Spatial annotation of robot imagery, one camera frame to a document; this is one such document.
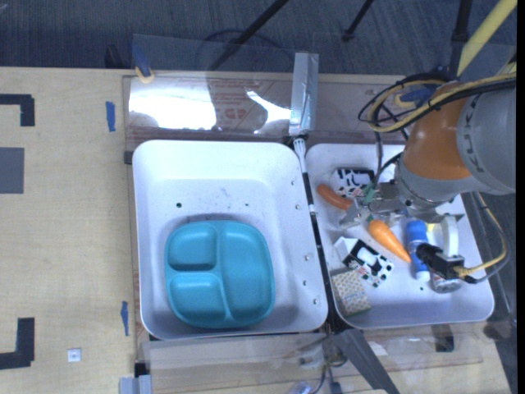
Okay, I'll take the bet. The black and white spotted carton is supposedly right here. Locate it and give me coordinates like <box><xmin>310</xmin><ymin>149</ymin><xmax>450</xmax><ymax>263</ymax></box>
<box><xmin>333</xmin><ymin>236</ymin><xmax>395</xmax><ymax>289</ymax></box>
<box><xmin>329</xmin><ymin>167</ymin><xmax>376</xmax><ymax>199</ymax></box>

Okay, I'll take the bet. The orange carrot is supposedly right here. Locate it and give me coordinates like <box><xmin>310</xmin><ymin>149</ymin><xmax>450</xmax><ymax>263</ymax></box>
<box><xmin>367</xmin><ymin>218</ymin><xmax>413</xmax><ymax>264</ymax></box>

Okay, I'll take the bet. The blue and white bottle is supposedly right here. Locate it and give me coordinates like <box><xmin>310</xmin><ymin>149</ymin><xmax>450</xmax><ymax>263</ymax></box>
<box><xmin>404</xmin><ymin>218</ymin><xmax>432</xmax><ymax>283</ymax></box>

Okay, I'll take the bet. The blue divided plate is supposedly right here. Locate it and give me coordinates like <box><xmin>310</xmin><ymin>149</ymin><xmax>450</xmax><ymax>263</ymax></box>
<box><xmin>163</xmin><ymin>219</ymin><xmax>276</xmax><ymax>330</ymax></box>

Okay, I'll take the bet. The white plastic tray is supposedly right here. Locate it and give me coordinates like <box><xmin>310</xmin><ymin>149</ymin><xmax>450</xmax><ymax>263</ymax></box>
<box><xmin>131</xmin><ymin>139</ymin><xmax>330</xmax><ymax>341</ymax></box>
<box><xmin>304</xmin><ymin>142</ymin><xmax>495</xmax><ymax>330</ymax></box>

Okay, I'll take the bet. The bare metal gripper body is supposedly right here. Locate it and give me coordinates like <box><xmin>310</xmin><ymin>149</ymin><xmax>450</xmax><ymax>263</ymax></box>
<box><xmin>366</xmin><ymin>181</ymin><xmax>416</xmax><ymax>217</ymax></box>

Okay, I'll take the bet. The orange sausage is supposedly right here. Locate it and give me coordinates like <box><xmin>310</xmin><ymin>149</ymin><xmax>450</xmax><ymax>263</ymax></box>
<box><xmin>316</xmin><ymin>183</ymin><xmax>354</xmax><ymax>212</ymax></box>

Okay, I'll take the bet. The small silver can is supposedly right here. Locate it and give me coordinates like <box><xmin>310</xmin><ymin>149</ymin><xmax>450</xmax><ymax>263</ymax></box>
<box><xmin>430</xmin><ymin>273</ymin><xmax>463</xmax><ymax>295</ymax></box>

